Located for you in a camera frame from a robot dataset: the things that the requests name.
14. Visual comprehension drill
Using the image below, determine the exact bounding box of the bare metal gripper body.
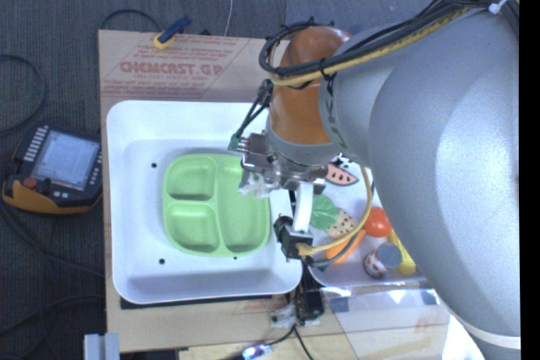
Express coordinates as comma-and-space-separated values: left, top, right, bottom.
240, 132, 329, 191

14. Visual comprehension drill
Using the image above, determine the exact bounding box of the clear plastic packet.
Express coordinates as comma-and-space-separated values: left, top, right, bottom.
237, 173, 275, 200

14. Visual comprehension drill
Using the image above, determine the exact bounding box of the red watermelon slice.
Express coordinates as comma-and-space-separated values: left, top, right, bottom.
324, 163, 360, 187

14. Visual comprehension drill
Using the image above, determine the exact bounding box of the green lettuce leaf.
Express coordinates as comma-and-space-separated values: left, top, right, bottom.
310, 194, 341, 231

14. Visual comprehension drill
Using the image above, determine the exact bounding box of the white carton with black spots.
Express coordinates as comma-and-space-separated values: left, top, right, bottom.
335, 153, 359, 172

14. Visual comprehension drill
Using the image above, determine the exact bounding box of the green divided plate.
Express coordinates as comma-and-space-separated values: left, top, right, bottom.
161, 153, 272, 259

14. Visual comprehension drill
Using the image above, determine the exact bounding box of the tan chocolate chip biscuit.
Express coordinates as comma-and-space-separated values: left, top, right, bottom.
326, 209, 356, 239

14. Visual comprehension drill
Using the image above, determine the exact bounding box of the orange carrot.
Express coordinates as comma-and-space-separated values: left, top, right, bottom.
325, 228, 368, 266

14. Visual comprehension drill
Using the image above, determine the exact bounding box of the red-orange tomato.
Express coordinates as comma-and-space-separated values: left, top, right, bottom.
363, 206, 393, 239

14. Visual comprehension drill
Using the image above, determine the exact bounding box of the white plastic tray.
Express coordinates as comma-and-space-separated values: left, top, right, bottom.
305, 163, 432, 288
105, 99, 304, 306

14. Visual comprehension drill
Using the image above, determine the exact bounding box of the small can with grey lid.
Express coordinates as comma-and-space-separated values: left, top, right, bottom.
363, 241, 403, 280

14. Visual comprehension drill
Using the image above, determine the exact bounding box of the yellow banana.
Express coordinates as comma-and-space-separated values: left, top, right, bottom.
387, 228, 418, 277

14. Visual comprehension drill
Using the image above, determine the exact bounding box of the brown cardboard board red print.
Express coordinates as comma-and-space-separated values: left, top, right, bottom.
97, 29, 451, 353

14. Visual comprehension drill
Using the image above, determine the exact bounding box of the black cylinder on white bracket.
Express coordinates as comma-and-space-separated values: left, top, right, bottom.
273, 182, 316, 261

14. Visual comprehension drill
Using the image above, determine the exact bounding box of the black block with thin wires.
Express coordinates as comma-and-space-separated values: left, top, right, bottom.
294, 285, 327, 326

